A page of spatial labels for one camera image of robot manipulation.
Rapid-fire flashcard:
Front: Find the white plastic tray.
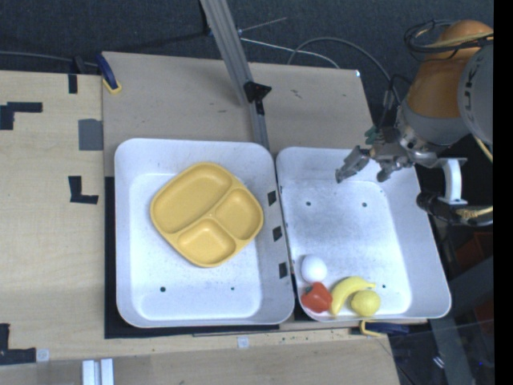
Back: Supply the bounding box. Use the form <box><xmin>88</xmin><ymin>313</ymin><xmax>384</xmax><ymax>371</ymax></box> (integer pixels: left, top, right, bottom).
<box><xmin>114</xmin><ymin>137</ymin><xmax>296</xmax><ymax>329</ymax></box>
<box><xmin>275</xmin><ymin>146</ymin><xmax>453</xmax><ymax>324</ymax></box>

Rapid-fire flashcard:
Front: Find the black cylinder on white bracket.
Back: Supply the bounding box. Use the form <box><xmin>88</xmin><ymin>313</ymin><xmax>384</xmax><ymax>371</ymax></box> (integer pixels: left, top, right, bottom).
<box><xmin>415</xmin><ymin>157</ymin><xmax>470</xmax><ymax>221</ymax></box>

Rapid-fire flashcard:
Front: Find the yellow divided plate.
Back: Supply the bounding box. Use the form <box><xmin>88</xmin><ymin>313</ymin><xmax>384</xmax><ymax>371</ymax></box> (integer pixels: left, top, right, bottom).
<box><xmin>149</xmin><ymin>161</ymin><xmax>265</xmax><ymax>269</ymax></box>

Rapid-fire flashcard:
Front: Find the white egg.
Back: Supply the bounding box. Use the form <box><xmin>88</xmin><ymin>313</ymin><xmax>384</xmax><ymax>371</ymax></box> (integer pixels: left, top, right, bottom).
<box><xmin>301</xmin><ymin>254</ymin><xmax>329</xmax><ymax>283</ymax></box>

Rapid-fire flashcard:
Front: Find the yellow banana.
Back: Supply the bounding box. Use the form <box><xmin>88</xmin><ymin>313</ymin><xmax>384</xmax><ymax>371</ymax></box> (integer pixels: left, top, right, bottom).
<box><xmin>329</xmin><ymin>275</ymin><xmax>378</xmax><ymax>318</ymax></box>

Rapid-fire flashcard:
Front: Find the red bell pepper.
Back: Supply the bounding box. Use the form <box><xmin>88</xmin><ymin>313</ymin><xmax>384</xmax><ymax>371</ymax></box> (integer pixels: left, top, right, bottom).
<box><xmin>300</xmin><ymin>281</ymin><xmax>333</xmax><ymax>314</ymax></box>

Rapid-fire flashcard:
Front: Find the yellow lemon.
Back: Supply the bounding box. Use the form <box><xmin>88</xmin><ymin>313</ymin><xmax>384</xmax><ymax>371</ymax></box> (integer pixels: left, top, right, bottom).
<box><xmin>350</xmin><ymin>289</ymin><xmax>382</xmax><ymax>318</ymax></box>

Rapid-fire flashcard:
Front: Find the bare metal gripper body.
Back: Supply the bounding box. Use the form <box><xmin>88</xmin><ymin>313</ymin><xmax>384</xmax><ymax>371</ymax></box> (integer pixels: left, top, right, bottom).
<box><xmin>371</xmin><ymin>128</ymin><xmax>440</xmax><ymax>169</ymax></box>

